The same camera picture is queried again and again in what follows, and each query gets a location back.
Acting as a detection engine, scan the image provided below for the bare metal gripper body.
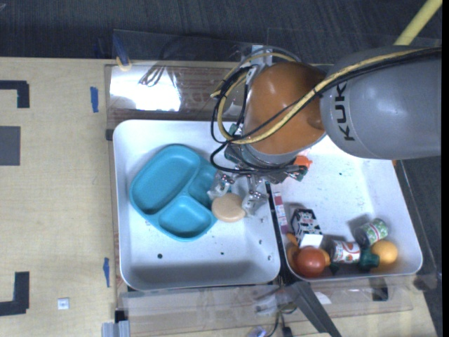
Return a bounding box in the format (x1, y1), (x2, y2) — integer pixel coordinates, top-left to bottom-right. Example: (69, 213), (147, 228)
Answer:
(223, 145), (310, 186)

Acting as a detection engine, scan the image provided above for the beige round biscuit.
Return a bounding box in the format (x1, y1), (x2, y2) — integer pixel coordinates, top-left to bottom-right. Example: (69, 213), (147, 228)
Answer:
(210, 192), (247, 223)

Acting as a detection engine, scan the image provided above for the red and white packet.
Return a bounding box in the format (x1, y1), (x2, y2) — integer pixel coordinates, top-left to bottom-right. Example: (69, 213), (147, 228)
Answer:
(272, 191), (290, 235)

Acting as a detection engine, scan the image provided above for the small orange toy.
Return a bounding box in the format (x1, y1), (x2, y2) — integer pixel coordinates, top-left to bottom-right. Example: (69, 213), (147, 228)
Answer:
(293, 154), (314, 170)

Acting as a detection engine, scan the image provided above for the blue divided plate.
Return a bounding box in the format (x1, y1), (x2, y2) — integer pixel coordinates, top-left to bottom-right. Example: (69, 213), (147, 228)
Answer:
(128, 143), (220, 243)

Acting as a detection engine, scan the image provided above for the black and white milk carton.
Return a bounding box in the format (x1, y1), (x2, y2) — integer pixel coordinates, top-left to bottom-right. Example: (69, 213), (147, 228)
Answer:
(290, 208), (324, 249)

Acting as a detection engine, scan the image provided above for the yellow orange toy fruit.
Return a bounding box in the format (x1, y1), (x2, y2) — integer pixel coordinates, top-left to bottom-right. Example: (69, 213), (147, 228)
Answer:
(285, 232), (332, 268)

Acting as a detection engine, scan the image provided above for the white plastic tray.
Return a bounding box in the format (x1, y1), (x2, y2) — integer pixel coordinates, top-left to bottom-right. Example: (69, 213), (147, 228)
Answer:
(112, 119), (282, 291)
(269, 135), (424, 282)

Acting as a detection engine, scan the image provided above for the red tomato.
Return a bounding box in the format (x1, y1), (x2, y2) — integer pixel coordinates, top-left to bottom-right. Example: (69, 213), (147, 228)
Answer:
(293, 246), (327, 278)

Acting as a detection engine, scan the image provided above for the white can with orange label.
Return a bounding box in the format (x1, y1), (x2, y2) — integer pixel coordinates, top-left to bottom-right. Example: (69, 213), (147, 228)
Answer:
(329, 239), (363, 264)

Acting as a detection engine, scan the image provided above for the green and white can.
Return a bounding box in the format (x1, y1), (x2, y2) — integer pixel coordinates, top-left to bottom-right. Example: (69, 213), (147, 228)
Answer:
(354, 218), (389, 249)

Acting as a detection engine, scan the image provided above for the dark green broccoli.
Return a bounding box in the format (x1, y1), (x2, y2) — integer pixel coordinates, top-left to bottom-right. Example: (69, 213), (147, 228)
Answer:
(357, 247), (381, 272)

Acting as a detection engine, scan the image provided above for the orange round fruit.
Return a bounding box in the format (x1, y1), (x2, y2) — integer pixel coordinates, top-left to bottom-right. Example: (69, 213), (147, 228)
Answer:
(369, 239), (399, 272)

